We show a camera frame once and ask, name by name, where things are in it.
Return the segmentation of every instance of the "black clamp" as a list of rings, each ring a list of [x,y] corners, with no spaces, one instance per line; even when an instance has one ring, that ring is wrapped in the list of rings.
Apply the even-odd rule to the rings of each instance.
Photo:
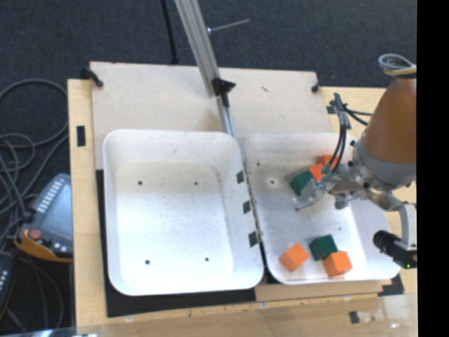
[[[92,79],[92,80],[95,82],[95,85],[97,85],[98,87],[102,87],[102,86],[104,85],[104,84],[103,84],[103,81],[101,81],[101,80],[98,78],[97,74],[94,73],[94,71],[92,71],[91,69],[89,69],[89,68],[87,68],[87,67],[85,67],[85,68],[82,69],[80,75],[81,75],[81,78],[82,78],[83,80],[89,80],[89,79]]]
[[[223,106],[229,107],[229,98],[227,97],[227,94],[235,87],[235,85],[234,82],[221,80],[218,77],[215,77],[214,80],[212,80],[215,96],[221,96]]]

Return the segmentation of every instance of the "black pole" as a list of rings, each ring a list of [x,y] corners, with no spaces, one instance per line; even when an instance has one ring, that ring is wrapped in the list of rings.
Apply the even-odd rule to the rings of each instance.
[[[172,64],[176,65],[179,63],[179,58],[177,57],[177,53],[176,53],[175,39],[173,38],[173,31],[171,29],[170,17],[168,16],[166,0],[161,0],[161,4],[162,4],[163,17],[164,17],[164,20],[166,21],[168,39],[170,40],[170,49],[171,49],[171,54],[172,54],[171,62],[172,62]]]

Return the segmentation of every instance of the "empty white tray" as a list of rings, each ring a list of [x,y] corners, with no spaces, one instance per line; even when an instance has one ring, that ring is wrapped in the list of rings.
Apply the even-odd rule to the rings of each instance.
[[[391,279],[399,272],[399,266],[373,244],[373,235],[389,231],[389,226],[384,211],[371,201],[356,199],[337,210],[335,198],[326,194],[295,211],[291,180],[315,165],[320,156],[332,155],[337,139],[336,133],[268,133],[250,136],[244,143],[267,267],[284,284]],[[351,159],[350,141],[348,136],[342,163]],[[328,277],[323,261],[315,261],[309,249],[313,239],[327,234],[333,236],[338,250],[348,252],[353,265],[341,277]],[[311,257],[289,272],[279,256],[295,242]]]
[[[261,280],[235,139],[221,132],[116,130],[103,147],[108,273],[118,291],[224,291]]]

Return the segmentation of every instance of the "dark green block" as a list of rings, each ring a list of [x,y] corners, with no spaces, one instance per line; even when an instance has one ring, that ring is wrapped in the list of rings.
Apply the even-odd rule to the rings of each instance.
[[[335,245],[331,234],[317,237],[310,242],[309,248],[315,261],[322,260],[333,252],[338,252],[337,246]]]
[[[313,176],[310,171],[307,170],[292,179],[290,186],[293,188],[293,191],[295,191],[297,196],[301,196],[301,190],[307,185],[311,178],[313,178]]]

